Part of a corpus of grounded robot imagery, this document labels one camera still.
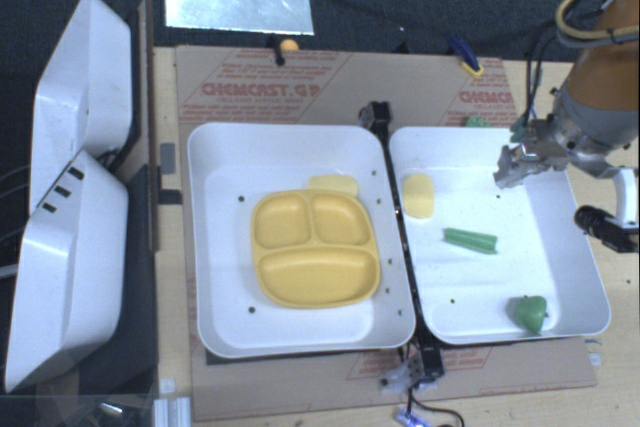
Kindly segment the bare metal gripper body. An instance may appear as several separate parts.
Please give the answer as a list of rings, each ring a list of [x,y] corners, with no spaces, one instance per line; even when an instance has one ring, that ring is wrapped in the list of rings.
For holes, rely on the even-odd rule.
[[[611,151],[568,119],[534,119],[522,136],[520,161],[543,162],[545,171],[564,171],[572,165],[591,177],[613,177],[616,167],[606,160]]]

